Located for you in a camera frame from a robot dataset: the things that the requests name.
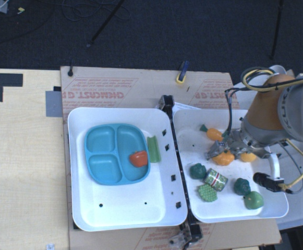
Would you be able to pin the orange toy carrot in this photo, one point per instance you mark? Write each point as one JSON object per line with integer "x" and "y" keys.
{"x": 213, "y": 134}

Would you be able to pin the red toy pepper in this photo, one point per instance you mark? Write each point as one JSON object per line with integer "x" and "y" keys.
{"x": 138, "y": 159}

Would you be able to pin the dark green toy broccoli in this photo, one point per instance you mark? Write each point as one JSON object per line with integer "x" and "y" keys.
{"x": 197, "y": 171}
{"x": 242, "y": 187}

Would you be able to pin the yellow toy lemon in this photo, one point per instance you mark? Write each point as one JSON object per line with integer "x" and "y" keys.
{"x": 248, "y": 157}

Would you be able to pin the black cylinder on white bracket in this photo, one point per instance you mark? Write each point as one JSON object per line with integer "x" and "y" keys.
{"x": 267, "y": 180}

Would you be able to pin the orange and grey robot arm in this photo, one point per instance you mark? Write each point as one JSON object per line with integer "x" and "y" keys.
{"x": 264, "y": 108}

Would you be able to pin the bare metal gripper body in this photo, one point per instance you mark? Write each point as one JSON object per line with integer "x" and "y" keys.
{"x": 241, "y": 146}

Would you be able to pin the green toy apple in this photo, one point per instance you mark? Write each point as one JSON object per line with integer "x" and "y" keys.
{"x": 254, "y": 200}

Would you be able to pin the thin black rod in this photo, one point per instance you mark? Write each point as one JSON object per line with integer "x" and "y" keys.
{"x": 180, "y": 163}

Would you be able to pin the green toy celery stick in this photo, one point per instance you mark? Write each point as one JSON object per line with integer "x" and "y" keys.
{"x": 154, "y": 150}

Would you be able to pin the orange toy pumpkin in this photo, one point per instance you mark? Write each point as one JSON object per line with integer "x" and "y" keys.
{"x": 223, "y": 159}

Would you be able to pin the white plastic tray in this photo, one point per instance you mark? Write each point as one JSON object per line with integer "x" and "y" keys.
{"x": 234, "y": 210}
{"x": 125, "y": 207}

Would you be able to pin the green and red can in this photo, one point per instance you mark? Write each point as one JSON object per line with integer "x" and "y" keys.
{"x": 215, "y": 180}

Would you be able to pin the brown cardboard board red print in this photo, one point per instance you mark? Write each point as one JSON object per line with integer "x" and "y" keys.
{"x": 130, "y": 87}

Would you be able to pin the blue divided plate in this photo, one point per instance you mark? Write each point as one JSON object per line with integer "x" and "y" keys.
{"x": 104, "y": 165}

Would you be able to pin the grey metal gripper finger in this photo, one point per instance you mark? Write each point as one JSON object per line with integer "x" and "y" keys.
{"x": 213, "y": 153}
{"x": 219, "y": 144}

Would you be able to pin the green toy grapes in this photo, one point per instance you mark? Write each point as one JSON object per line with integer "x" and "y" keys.
{"x": 207, "y": 193}

